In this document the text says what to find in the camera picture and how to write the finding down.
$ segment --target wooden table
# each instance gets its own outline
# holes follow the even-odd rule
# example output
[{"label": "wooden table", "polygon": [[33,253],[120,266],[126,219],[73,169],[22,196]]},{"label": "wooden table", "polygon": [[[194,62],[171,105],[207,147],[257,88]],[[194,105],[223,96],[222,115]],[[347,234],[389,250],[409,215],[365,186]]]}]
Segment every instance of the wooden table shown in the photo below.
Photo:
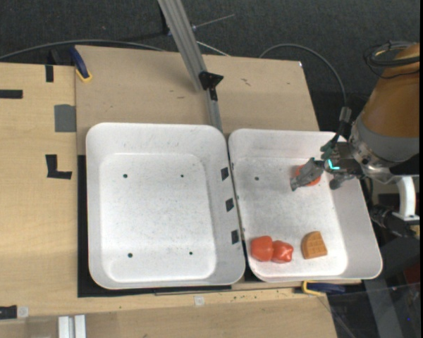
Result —
[{"label": "wooden table", "polygon": [[[325,296],[296,294],[299,282],[241,282],[226,292],[77,297],[77,157],[101,121],[205,124],[180,54],[79,46],[93,79],[70,66],[0,63],[0,306],[29,308],[0,322],[0,336],[55,330],[59,315],[87,314],[91,337],[335,337]],[[241,127],[318,130],[305,76],[295,61],[205,56],[218,87],[224,134]],[[55,106],[76,106],[77,132],[55,131]],[[71,179],[47,177],[47,154]],[[195,306],[194,296],[204,297]]]}]

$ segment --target white tray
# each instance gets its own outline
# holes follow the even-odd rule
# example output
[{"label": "white tray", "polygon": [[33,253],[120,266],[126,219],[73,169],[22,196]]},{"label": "white tray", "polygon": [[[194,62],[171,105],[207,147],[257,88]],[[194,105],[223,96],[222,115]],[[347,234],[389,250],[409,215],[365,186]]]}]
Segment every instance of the white tray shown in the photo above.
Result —
[{"label": "white tray", "polygon": [[[324,173],[318,185],[294,192],[290,188],[295,168],[311,157],[319,160],[319,148],[334,135],[241,129],[229,137],[249,265],[265,282],[369,279],[381,272],[381,254],[358,180],[331,190],[331,176]],[[301,240],[315,230],[321,232],[328,255],[305,260]],[[250,242],[262,235],[292,244],[293,260],[279,264],[253,259]]]},{"label": "white tray", "polygon": [[233,284],[245,269],[224,136],[207,125],[87,133],[89,267],[107,289]]}]

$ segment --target red tomato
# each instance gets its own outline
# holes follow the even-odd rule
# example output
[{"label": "red tomato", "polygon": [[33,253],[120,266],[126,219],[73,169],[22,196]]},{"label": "red tomato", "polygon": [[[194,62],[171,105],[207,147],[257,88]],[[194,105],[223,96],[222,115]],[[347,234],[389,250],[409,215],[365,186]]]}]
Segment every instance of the red tomato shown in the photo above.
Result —
[{"label": "red tomato", "polygon": [[273,239],[264,235],[251,241],[251,256],[259,261],[267,262],[273,257]]},{"label": "red tomato", "polygon": [[271,260],[275,263],[287,263],[291,262],[293,255],[293,246],[289,243],[282,242],[281,240],[276,240],[273,242],[273,257]]},{"label": "red tomato", "polygon": [[[299,175],[299,172],[301,171],[301,168],[304,166],[305,164],[302,164],[302,165],[299,165],[297,168],[296,168],[296,171],[295,171],[295,176],[297,177],[298,175]],[[309,184],[306,184],[305,186],[306,187],[311,187],[311,186],[313,186],[313,185],[317,185],[318,183],[319,183],[319,181],[321,180],[321,176],[319,176],[317,179],[315,179],[315,180],[312,180]]]}]

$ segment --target tray containing objects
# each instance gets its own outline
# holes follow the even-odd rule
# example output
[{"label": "tray containing objects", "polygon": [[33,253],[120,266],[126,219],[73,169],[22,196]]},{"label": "tray containing objects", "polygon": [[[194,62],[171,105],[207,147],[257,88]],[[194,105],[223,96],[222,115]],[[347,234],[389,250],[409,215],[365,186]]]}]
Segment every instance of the tray containing objects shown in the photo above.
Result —
[{"label": "tray containing objects", "polygon": [[[248,261],[265,282],[370,279],[381,272],[382,259],[360,182],[345,181],[331,190],[332,176],[323,173],[318,184],[294,192],[290,178],[309,158],[319,160],[320,147],[333,132],[241,129],[229,137],[233,181]],[[318,232],[314,242],[325,254],[306,259],[301,244]],[[259,261],[251,242],[263,236],[293,246],[287,263]]]},{"label": "tray containing objects", "polygon": [[245,270],[226,140],[208,125],[86,137],[89,269],[107,289],[233,284]]}]

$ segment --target teal light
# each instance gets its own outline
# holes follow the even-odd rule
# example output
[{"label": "teal light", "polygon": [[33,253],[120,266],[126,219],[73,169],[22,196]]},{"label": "teal light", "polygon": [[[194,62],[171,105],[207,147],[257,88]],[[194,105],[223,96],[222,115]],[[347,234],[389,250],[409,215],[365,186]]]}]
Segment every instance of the teal light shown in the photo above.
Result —
[{"label": "teal light", "polygon": [[340,169],[340,167],[339,167],[339,166],[333,166],[333,165],[332,165],[331,159],[328,159],[328,160],[327,160],[327,163],[329,164],[329,167],[330,167],[330,169],[332,169],[332,170],[338,170],[338,169]]}]

